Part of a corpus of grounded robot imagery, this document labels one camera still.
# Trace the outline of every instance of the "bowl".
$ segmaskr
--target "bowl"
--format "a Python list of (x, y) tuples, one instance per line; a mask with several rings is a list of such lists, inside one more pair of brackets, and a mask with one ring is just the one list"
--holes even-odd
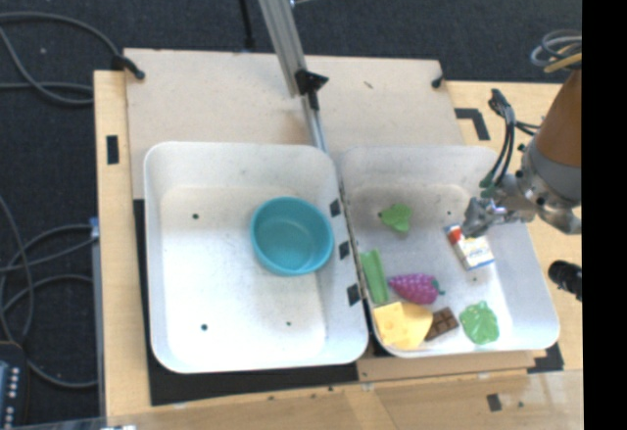
[(283, 276), (322, 268), (333, 251), (328, 219), (297, 197), (276, 197), (261, 204), (251, 220), (251, 239), (259, 263)]

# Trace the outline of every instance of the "tray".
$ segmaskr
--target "tray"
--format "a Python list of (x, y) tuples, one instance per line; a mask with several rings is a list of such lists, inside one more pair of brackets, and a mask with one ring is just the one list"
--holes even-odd
[[(546, 279), (523, 223), (493, 226), (488, 241), (496, 262), (466, 270), (444, 228), (463, 221), (469, 199), (479, 195), (479, 181), (496, 154), (483, 147), (360, 147), (346, 152), (339, 170), (347, 217), (357, 247), (378, 249), (386, 277), (424, 272), (435, 276), (445, 292), (432, 311), (449, 307), (456, 317), (468, 306), (485, 301), (496, 314), (500, 336), (475, 345), (462, 327), (415, 350), (384, 346), (390, 354), (419, 358), (472, 352), (543, 350), (553, 345), (559, 323)], [(410, 230), (384, 225), (378, 214), (394, 204), (412, 209)], [(377, 307), (363, 286), (370, 311)], [(389, 302), (400, 301), (390, 289)], [(375, 334), (379, 341), (378, 330)]]
[[(146, 155), (144, 187), (151, 346), (164, 367), (244, 371), (362, 355), (357, 268), (327, 155), (300, 145), (166, 142)], [(328, 213), (337, 247), (315, 273), (278, 276), (255, 260), (251, 216), (282, 195)]]

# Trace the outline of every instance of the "thin metal antenna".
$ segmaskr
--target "thin metal antenna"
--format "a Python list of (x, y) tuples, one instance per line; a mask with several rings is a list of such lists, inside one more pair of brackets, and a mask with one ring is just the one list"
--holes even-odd
[(304, 91), (299, 84), (297, 73), (307, 72), (307, 64), (303, 54), (303, 47), (298, 35), (290, 0), (259, 0), (265, 25), (267, 27), (274, 52), (278, 56), (287, 88), (291, 95), (304, 95), (303, 109), (305, 111), (310, 134), (314, 145), (327, 152), (326, 142), (319, 120), (315, 89)]

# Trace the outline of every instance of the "brown chocolate piece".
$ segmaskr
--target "brown chocolate piece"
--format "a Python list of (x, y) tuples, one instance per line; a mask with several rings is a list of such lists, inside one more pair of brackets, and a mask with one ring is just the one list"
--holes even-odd
[(431, 328), (427, 332), (427, 336), (424, 338), (424, 341), (437, 338), (445, 332), (452, 331), (456, 327), (459, 327), (459, 322), (453, 315), (450, 308), (446, 307), (445, 309), (434, 311), (433, 323), (431, 324)]

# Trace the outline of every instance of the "purple toy vegetable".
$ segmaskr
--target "purple toy vegetable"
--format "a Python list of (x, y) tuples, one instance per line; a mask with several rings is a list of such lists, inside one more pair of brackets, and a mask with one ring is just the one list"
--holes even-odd
[(399, 296), (418, 305), (431, 305), (438, 295), (445, 294), (435, 277), (426, 273), (398, 275), (390, 278), (388, 284)]

